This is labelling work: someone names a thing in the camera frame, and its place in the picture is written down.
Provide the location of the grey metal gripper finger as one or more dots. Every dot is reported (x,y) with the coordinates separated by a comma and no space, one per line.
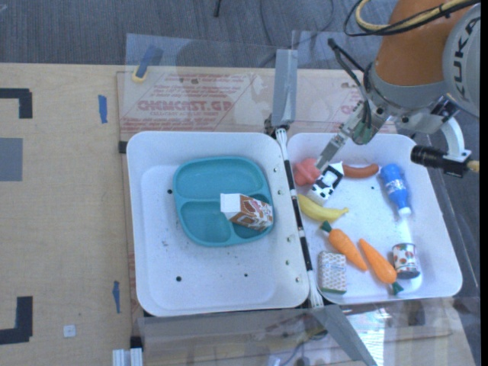
(328,151)
(334,153)

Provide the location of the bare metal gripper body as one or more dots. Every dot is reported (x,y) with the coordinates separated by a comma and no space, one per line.
(409,118)

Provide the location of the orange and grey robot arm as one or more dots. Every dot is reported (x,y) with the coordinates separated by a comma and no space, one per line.
(415,40)

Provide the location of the brown toy sausage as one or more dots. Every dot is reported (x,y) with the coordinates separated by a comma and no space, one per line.
(360,171)

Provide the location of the pink toy food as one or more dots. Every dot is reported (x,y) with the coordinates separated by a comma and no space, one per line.
(305,172)

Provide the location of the black and white milk carton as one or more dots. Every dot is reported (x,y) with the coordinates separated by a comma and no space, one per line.
(326,185)

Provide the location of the thin black and white rod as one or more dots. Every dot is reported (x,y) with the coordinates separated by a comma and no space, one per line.
(294,198)

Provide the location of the yellow banana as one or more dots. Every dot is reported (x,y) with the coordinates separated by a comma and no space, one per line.
(318,211)

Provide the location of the white plastic tray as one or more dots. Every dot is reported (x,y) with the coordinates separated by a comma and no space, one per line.
(366,208)
(213,280)

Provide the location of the blue bottle white cap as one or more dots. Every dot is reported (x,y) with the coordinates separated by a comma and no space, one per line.
(394,187)

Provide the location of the orange carrot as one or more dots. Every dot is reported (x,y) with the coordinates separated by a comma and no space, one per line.
(345,244)
(377,263)

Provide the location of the orange and white carton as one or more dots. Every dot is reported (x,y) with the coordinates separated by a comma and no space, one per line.
(249,212)

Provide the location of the teal divided plate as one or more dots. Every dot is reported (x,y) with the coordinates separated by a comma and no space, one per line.
(206,181)

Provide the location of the small white patterned can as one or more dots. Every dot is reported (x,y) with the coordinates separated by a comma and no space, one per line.
(405,259)

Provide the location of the brown cardboard board red print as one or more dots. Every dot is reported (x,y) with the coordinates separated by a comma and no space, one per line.
(171,105)

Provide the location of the black cylinder on white bracket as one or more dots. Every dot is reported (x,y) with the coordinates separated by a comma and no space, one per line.
(431,155)

